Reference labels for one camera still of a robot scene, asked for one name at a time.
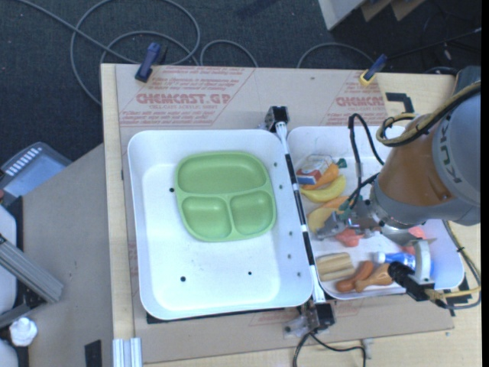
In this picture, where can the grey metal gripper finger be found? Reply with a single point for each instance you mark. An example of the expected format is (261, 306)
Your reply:
(340, 217)
(329, 231)

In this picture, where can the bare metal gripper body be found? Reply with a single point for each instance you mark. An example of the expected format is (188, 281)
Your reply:
(368, 218)

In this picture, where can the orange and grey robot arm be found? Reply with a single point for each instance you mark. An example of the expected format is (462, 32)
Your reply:
(416, 170)

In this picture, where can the yellow and orange toy fruit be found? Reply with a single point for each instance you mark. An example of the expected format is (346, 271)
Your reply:
(319, 216)

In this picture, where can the pink toy food piece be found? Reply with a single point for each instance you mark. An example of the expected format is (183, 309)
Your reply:
(409, 247)
(348, 239)

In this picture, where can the yellow banana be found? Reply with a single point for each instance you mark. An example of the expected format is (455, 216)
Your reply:
(324, 194)

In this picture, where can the tan hot dog bun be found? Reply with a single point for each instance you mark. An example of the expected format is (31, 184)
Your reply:
(334, 267)

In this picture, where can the orange carrot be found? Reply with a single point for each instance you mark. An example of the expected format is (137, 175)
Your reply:
(329, 175)

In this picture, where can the blue and white tube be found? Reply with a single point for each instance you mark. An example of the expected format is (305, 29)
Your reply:
(399, 258)

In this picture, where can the thin black and white rod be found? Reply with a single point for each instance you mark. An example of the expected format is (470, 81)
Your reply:
(296, 189)

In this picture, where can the orange sausage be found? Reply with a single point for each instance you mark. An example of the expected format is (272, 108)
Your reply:
(353, 279)

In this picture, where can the red white blue carton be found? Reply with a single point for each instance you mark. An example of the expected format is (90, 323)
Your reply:
(307, 173)

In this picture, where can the tan chicken drumstick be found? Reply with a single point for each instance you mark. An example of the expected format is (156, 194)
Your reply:
(376, 278)

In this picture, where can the white plastic tray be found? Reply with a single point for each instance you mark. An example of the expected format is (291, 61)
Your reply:
(447, 266)
(214, 281)

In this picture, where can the green divided plate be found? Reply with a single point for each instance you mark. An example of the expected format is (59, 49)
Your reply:
(221, 174)

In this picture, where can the brown cardboard board red print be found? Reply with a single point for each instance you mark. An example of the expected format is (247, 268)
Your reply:
(244, 90)

